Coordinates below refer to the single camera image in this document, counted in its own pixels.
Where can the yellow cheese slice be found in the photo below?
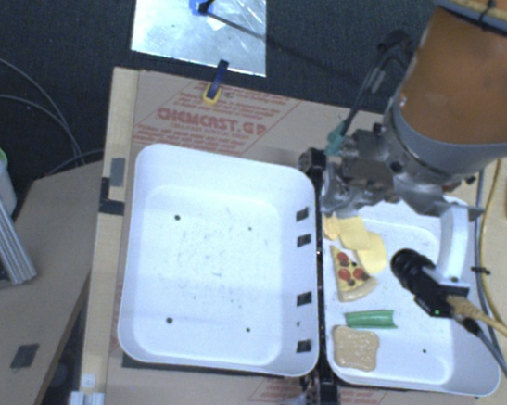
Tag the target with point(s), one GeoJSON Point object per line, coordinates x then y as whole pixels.
{"type": "Point", "coordinates": [354, 233]}

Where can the white plastic tray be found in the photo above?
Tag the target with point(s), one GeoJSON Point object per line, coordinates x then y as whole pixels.
{"type": "Point", "coordinates": [217, 262]}
{"type": "Point", "coordinates": [420, 347]}

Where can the thin black rod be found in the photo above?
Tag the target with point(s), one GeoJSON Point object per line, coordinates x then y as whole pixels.
{"type": "Point", "coordinates": [321, 272]}

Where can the green celery stick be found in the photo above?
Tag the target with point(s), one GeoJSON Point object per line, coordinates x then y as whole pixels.
{"type": "Point", "coordinates": [370, 318]}

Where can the tan bread slice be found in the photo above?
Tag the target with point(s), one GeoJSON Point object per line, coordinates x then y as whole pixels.
{"type": "Point", "coordinates": [354, 349]}

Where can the orange cheese piece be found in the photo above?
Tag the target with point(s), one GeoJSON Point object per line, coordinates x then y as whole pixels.
{"type": "Point", "coordinates": [331, 226]}

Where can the brown cardboard board red print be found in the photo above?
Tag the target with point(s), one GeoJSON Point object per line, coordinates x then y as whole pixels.
{"type": "Point", "coordinates": [228, 118]}

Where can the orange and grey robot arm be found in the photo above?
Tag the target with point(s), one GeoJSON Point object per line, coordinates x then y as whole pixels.
{"type": "Point", "coordinates": [475, 88]}

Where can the black cylinder on white bracket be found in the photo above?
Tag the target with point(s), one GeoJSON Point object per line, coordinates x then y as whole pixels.
{"type": "Point", "coordinates": [429, 282]}

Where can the pizza slice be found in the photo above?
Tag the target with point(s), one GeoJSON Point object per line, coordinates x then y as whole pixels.
{"type": "Point", "coordinates": [351, 276]}

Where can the pale yellow crisp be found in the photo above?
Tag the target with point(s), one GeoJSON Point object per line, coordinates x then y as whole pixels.
{"type": "Point", "coordinates": [374, 258]}

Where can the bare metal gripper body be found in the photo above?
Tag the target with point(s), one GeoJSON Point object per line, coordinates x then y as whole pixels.
{"type": "Point", "coordinates": [371, 166]}

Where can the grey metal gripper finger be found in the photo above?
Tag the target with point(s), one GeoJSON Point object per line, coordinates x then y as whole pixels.
{"type": "Point", "coordinates": [334, 199]}
{"type": "Point", "coordinates": [360, 200]}

